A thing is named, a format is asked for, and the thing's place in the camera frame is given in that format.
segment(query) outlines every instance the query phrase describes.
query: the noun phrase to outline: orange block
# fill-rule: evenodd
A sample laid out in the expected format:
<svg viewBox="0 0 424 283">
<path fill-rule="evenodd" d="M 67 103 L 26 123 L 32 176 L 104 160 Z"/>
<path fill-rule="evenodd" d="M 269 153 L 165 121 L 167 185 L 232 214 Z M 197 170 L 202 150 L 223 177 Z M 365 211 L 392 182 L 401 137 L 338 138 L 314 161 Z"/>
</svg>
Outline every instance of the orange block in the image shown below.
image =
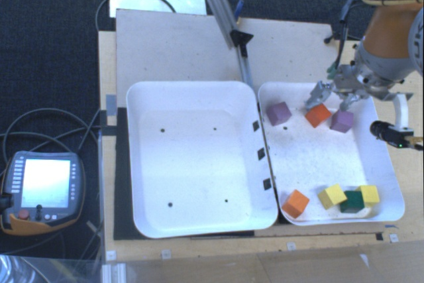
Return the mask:
<svg viewBox="0 0 424 283">
<path fill-rule="evenodd" d="M 305 118 L 311 123 L 313 127 L 317 127 L 330 117 L 331 112 L 325 107 L 324 104 L 319 104 L 313 107 L 305 116 Z"/>
<path fill-rule="evenodd" d="M 309 203 L 309 198 L 301 192 L 294 190 L 289 198 L 284 202 L 282 209 L 293 218 L 298 218 Z"/>
</svg>

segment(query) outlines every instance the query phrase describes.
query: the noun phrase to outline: block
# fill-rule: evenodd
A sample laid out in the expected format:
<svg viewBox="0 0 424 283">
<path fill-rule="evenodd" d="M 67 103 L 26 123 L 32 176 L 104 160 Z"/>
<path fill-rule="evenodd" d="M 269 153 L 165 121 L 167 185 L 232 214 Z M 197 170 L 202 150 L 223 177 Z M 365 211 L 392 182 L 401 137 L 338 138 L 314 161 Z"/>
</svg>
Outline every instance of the block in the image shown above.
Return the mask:
<svg viewBox="0 0 424 283">
<path fill-rule="evenodd" d="M 338 110 L 331 118 L 331 130 L 346 133 L 353 126 L 353 113 Z"/>
<path fill-rule="evenodd" d="M 276 125 L 285 123 L 292 116 L 287 104 L 285 101 L 282 103 L 274 104 L 269 106 L 266 110 L 266 115 L 268 116 L 271 125 L 275 127 Z"/>
<path fill-rule="evenodd" d="M 314 106 L 308 111 L 305 116 L 305 118 L 311 123 L 314 128 L 330 117 L 331 112 L 325 107 L 324 104 Z"/>
<path fill-rule="evenodd" d="M 340 203 L 340 211 L 343 213 L 357 213 L 364 209 L 364 200 L 361 191 L 345 191 L 346 201 Z"/>
<path fill-rule="evenodd" d="M 318 194 L 318 198 L 327 210 L 330 207 L 340 204 L 342 201 L 347 199 L 340 185 L 335 184 L 333 186 L 324 189 Z"/>
<path fill-rule="evenodd" d="M 282 209 L 293 218 L 298 218 L 309 203 L 309 198 L 301 192 L 294 190 L 288 199 L 284 202 Z"/>
<path fill-rule="evenodd" d="M 361 185 L 355 191 L 362 192 L 362 199 L 366 207 L 372 207 L 380 202 L 378 190 L 375 185 Z"/>
</svg>

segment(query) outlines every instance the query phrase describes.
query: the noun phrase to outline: purple cube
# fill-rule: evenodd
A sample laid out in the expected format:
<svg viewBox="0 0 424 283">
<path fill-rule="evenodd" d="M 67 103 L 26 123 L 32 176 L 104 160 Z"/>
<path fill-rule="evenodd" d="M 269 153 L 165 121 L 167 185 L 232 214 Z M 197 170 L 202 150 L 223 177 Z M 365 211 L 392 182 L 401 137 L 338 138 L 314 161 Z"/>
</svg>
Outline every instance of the purple cube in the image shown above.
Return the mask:
<svg viewBox="0 0 424 283">
<path fill-rule="evenodd" d="M 269 106 L 266 110 L 266 114 L 271 122 L 271 125 L 275 127 L 276 125 L 285 123 L 292 116 L 289 108 L 285 101 L 279 104 L 274 104 Z"/>
<path fill-rule="evenodd" d="M 346 133 L 353 126 L 353 113 L 338 110 L 331 119 L 331 130 Z"/>
</svg>

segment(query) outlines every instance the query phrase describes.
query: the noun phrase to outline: empty white tray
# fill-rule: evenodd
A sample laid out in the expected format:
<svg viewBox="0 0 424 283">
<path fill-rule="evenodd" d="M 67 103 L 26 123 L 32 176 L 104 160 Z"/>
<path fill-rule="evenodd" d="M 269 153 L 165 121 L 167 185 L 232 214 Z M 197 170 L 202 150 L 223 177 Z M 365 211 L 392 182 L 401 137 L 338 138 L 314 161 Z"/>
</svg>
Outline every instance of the empty white tray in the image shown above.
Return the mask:
<svg viewBox="0 0 424 283">
<path fill-rule="evenodd" d="M 132 205 L 151 238 L 264 229 L 278 214 L 253 91 L 140 82 L 127 93 Z"/>
<path fill-rule="evenodd" d="M 405 204 L 394 173 L 387 144 L 376 140 L 370 125 L 378 120 L 372 99 L 354 103 L 354 125 L 347 133 L 330 130 L 331 118 L 316 129 L 307 119 L 304 102 L 315 84 L 269 82 L 259 90 L 263 126 L 268 143 L 271 167 L 279 205 L 297 189 L 310 202 L 297 218 L 282 211 L 296 225 L 316 225 L 365 221 L 395 221 L 402 217 Z M 266 116 L 267 108 L 285 101 L 292 113 L 290 119 L 275 127 Z M 341 100 L 335 94 L 325 102 L 331 113 Z M 380 203 L 358 213 L 341 213 L 339 206 L 325 210 L 317 194 L 340 184 L 345 190 L 359 185 L 376 185 Z"/>
</svg>

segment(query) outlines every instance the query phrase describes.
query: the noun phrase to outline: dark floor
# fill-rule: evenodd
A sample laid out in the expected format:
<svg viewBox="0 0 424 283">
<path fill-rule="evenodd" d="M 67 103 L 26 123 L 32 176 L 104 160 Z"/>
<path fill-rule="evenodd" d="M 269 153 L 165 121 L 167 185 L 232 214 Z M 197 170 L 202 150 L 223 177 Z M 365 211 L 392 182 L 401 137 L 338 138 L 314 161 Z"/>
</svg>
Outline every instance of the dark floor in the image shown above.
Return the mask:
<svg viewBox="0 0 424 283">
<path fill-rule="evenodd" d="M 235 6 L 238 0 L 230 0 Z M 242 16 L 329 23 L 338 28 L 338 15 L 346 0 L 244 0 Z M 101 0 L 0 0 L 0 133 L 15 118 L 41 107 L 71 111 L 89 122 L 99 107 L 97 35 L 94 14 Z M 358 10 L 350 18 L 350 33 L 361 36 L 371 12 Z M 104 10 L 100 27 L 113 29 Z M 60 134 L 73 125 L 63 117 L 37 115 L 17 130 Z M 67 142 L 76 147 L 81 136 Z M 10 138 L 8 155 L 36 142 Z M 61 233 L 43 237 L 10 237 L 0 233 L 0 253 L 89 258 L 99 242 L 90 243 L 87 226 L 100 223 L 97 149 L 87 141 L 81 152 L 87 173 L 87 197 L 80 220 Z M 44 244 L 31 249 L 41 241 Z"/>
</svg>

